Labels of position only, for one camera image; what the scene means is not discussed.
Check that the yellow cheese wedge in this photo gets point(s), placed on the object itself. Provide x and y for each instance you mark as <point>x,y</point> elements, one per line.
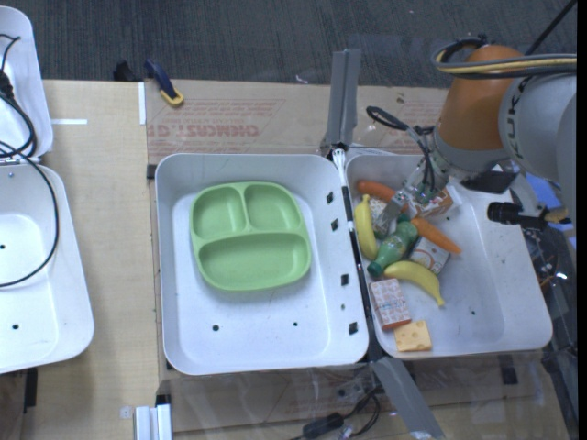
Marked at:
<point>413,337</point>

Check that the white patterned packet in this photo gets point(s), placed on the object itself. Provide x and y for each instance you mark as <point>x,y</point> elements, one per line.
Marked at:
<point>377,206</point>

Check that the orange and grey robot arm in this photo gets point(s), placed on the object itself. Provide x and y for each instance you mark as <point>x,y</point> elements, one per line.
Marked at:
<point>472,103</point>

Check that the green divided plate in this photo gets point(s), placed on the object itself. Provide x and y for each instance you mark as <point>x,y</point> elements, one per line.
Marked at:
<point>250,255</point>

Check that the orange carrot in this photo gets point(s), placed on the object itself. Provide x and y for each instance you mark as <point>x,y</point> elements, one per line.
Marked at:
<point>376,190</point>
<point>435,235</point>

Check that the orange and white packet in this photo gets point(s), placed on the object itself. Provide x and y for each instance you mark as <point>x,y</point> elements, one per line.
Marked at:
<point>390,303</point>

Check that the white plastic tray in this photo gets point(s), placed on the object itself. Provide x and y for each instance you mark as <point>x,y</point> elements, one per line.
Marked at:
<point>23,85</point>
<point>495,291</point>
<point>27,268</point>
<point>257,333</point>

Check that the brown cardboard board red print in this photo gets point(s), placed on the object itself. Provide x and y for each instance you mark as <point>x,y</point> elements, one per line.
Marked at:
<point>238,122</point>

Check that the green plastic bottle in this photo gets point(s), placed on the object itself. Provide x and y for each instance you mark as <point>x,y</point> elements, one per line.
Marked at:
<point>394,245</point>

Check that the white carton orange print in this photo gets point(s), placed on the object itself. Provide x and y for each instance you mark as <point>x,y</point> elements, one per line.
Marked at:
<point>428,256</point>

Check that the yellow banana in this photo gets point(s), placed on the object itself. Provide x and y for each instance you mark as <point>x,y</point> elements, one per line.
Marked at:
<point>419,275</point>
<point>364,227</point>

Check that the orange and white carton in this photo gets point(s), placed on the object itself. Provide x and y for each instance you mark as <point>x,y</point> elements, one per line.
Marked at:
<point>442,203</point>

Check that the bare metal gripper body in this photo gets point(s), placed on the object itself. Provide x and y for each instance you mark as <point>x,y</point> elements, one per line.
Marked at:
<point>424,181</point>

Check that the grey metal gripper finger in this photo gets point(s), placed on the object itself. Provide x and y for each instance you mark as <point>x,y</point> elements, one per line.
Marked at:
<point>393,210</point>

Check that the black cylinder on white bracket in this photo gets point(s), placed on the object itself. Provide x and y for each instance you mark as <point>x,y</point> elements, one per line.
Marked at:
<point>504,212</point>

